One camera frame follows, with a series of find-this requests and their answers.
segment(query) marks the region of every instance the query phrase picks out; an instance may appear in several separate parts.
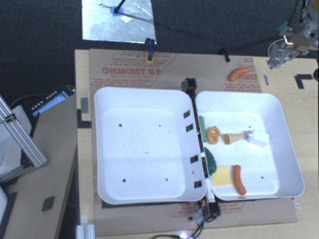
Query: blue base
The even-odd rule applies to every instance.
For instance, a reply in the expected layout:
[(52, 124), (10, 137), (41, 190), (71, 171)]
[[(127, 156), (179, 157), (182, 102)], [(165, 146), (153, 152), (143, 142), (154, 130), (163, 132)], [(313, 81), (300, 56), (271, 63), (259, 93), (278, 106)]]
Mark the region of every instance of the blue base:
[(113, 16), (115, 16), (115, 17), (121, 16), (121, 13), (124, 13), (123, 8), (122, 8), (122, 7), (120, 8), (119, 13), (115, 13), (115, 12), (114, 12), (114, 9), (115, 9), (116, 7), (117, 7), (117, 6), (113, 6), (113, 7), (111, 8), (111, 14), (112, 14)]

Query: dark green object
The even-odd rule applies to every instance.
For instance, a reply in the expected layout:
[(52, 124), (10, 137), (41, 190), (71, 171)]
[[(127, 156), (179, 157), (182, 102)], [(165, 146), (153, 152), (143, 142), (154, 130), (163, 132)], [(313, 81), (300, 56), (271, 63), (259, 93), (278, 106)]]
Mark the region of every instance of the dark green object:
[(207, 160), (208, 173), (209, 175), (212, 175), (214, 172), (216, 172), (217, 169), (216, 161), (213, 154), (211, 154), (211, 152), (206, 147), (204, 147), (204, 150)]
[(204, 124), (204, 117), (203, 116), (198, 116), (198, 120), (199, 120), (199, 128), (200, 128), (201, 139), (203, 140), (203, 142), (207, 142), (206, 130), (205, 130), (205, 124)]

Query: yellow square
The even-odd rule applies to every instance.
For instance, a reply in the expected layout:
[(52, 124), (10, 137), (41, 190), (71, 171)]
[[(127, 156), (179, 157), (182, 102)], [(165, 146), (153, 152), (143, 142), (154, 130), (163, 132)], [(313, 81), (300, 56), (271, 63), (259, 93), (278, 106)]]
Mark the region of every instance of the yellow square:
[(211, 176), (211, 182), (214, 187), (232, 185), (228, 166), (218, 166)]

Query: white tray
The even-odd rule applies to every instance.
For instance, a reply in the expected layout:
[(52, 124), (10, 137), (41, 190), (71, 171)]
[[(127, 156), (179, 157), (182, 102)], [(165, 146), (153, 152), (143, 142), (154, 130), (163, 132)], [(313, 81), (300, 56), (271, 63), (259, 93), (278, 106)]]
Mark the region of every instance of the white tray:
[(95, 95), (95, 115), (98, 191), (105, 202), (184, 202), (204, 196), (196, 124), (187, 94), (102, 88)]
[[(225, 201), (296, 197), (304, 182), (279, 101), (268, 94), (201, 92), (198, 115), (217, 126), (218, 144), (204, 143), (217, 166), (241, 166), (246, 195), (234, 186), (214, 187)], [(98, 191), (110, 204), (197, 201), (206, 193), (190, 97), (177, 90), (106, 87), (95, 95)], [(261, 130), (261, 148), (224, 133)]]
[[(196, 97), (198, 115), (205, 127), (220, 130), (217, 144), (204, 143), (213, 154), (217, 166), (241, 166), (241, 180), (246, 195), (239, 195), (234, 186), (213, 187), (222, 200), (297, 197), (304, 191), (304, 181), (290, 139), (281, 105), (269, 94), (201, 92)], [(265, 147), (242, 139), (225, 145), (225, 133), (260, 130), (270, 135)]]

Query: dark background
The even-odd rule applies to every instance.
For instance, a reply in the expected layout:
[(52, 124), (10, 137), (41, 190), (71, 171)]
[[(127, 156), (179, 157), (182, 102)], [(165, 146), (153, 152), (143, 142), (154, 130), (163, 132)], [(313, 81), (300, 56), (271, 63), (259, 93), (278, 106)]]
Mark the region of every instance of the dark background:
[[(230, 55), (267, 56), (295, 0), (151, 2), (156, 51), (216, 54), (224, 47)], [(82, 40), (81, 9), (81, 0), (0, 0), (0, 95), (8, 104), (61, 85), (74, 86), (75, 49), (142, 49), (141, 44)], [(318, 52), (307, 57), (318, 58)], [(76, 178), (70, 192), (60, 238), (74, 236)]]

